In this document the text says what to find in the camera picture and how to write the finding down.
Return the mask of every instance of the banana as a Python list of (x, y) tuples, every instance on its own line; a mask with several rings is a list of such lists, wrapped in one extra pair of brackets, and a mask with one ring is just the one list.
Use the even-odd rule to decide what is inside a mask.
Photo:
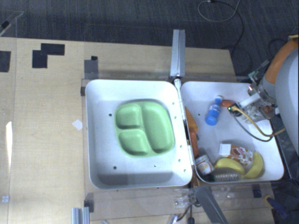
[(263, 158), (258, 153), (253, 154), (253, 163), (251, 169), (244, 175), (245, 178), (256, 178), (258, 177), (263, 170)]
[(216, 164), (215, 168), (231, 168), (241, 175), (245, 174), (245, 169), (238, 161), (229, 158), (220, 158)]

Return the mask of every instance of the wooden surface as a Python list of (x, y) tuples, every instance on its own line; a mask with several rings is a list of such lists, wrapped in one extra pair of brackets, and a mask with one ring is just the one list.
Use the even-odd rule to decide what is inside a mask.
[[(40, 50), (42, 42), (65, 44), (65, 55), (48, 56), (47, 69), (33, 69), (32, 50)], [(1, 50), (5, 48), (3, 46), (9, 48), (8, 40), (1, 43)], [(6, 223), (8, 216), (10, 224), (69, 224), (71, 209), (83, 207), (88, 194), (85, 192), (83, 131), (77, 130), (72, 123), (84, 121), (80, 87), (84, 77), (84, 59), (91, 56), (98, 56), (100, 70), (130, 72), (138, 68), (141, 71), (155, 69), (167, 73), (171, 48), (17, 39), (15, 105), (10, 107), (11, 112), (14, 109), (10, 201), (8, 215), (5, 215), (7, 206), (0, 206), (0, 214), (4, 215), (0, 223)], [(209, 49), (187, 49), (186, 71), (234, 74), (228, 51)], [(8, 74), (0, 75), (1, 85), (7, 84)], [(263, 188), (263, 194), (271, 192), (269, 187)], [(174, 211), (172, 190), (161, 190), (164, 192), (160, 196), (161, 203), (155, 203), (156, 199), (148, 197), (147, 191), (139, 196), (129, 191), (123, 194), (121, 200), (119, 193), (96, 191), (95, 197), (99, 195), (97, 201), (108, 203), (104, 211), (108, 212), (106, 217), (109, 217), (110, 224), (164, 224)], [(244, 223), (243, 220), (256, 223), (256, 219), (249, 218), (252, 216), (259, 217), (259, 223), (274, 223), (270, 209), (265, 208), (262, 199), (253, 198), (250, 187), (241, 191), (246, 192), (245, 196), (234, 198), (227, 197), (227, 190), (216, 188), (214, 192), (231, 223)], [(149, 196), (159, 194), (151, 192)], [(166, 203), (171, 202), (172, 206), (162, 203), (166, 199)], [(157, 205), (160, 209), (158, 214), (154, 208)], [(144, 212), (139, 215), (138, 211), (142, 209)], [(202, 208), (194, 212), (198, 217), (196, 223), (209, 223)], [(135, 218), (117, 219), (119, 213)], [(106, 217), (98, 217), (92, 223), (99, 224)]]

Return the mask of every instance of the blue bottle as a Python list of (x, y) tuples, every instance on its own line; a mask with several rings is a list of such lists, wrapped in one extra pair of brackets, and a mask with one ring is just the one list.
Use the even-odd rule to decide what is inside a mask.
[(206, 117), (206, 123), (208, 125), (214, 126), (217, 124), (217, 118), (220, 114), (221, 106), (220, 103), (222, 102), (221, 96), (216, 96), (214, 103), (209, 108), (208, 115)]

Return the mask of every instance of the can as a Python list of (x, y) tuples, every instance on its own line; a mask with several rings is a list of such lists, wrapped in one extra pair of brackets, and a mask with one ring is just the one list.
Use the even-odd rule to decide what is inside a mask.
[(210, 174), (215, 170), (209, 157), (205, 154), (195, 160), (195, 166), (202, 175)]

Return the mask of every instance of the green divided plate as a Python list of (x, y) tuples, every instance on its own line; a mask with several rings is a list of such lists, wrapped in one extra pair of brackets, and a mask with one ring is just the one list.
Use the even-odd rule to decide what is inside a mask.
[(120, 105), (115, 129), (122, 150), (133, 157), (150, 157), (174, 147), (174, 133), (167, 110), (154, 101)]

